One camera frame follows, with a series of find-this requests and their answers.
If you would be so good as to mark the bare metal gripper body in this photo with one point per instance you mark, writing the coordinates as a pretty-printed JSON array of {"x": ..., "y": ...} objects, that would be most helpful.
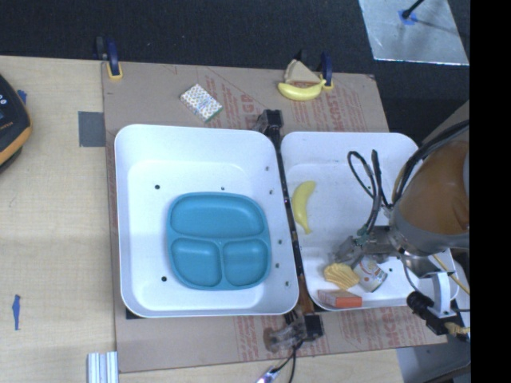
[{"x": 379, "y": 241}]

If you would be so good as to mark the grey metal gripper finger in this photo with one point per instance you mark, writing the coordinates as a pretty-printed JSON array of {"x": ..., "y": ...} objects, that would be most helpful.
[
  {"x": 344, "y": 249},
  {"x": 377, "y": 259}
]

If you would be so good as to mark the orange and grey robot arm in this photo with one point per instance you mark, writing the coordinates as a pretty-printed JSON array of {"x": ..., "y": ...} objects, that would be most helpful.
[{"x": 435, "y": 198}]

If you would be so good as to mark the small white can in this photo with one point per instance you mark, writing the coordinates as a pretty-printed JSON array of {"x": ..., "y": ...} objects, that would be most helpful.
[{"x": 372, "y": 274}]

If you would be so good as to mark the yellow ridged biscuit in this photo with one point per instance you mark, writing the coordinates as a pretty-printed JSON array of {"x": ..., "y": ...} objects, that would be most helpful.
[{"x": 341, "y": 275}]

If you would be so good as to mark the yellow banana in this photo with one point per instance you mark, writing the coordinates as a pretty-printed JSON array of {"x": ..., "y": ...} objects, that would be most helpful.
[
  {"x": 299, "y": 91},
  {"x": 302, "y": 206}
]

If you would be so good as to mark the white plastic tray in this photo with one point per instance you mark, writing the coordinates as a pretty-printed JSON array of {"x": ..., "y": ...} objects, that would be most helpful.
[
  {"x": 339, "y": 162},
  {"x": 143, "y": 222}
]

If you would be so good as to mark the blue divided plate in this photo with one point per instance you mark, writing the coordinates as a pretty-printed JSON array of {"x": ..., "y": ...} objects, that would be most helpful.
[{"x": 217, "y": 239}]

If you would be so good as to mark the beige bread slice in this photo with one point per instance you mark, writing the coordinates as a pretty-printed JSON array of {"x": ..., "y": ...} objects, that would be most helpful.
[{"x": 298, "y": 72}]

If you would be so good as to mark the white patterned packet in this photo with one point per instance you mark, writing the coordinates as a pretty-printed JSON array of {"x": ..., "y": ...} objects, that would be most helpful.
[{"x": 201, "y": 103}]

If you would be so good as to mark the brown cardboard board red print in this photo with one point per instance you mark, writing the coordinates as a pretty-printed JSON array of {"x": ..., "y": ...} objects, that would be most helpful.
[{"x": 159, "y": 102}]

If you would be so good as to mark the black cylinder on white bracket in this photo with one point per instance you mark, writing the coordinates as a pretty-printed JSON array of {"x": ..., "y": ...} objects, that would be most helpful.
[{"x": 437, "y": 297}]

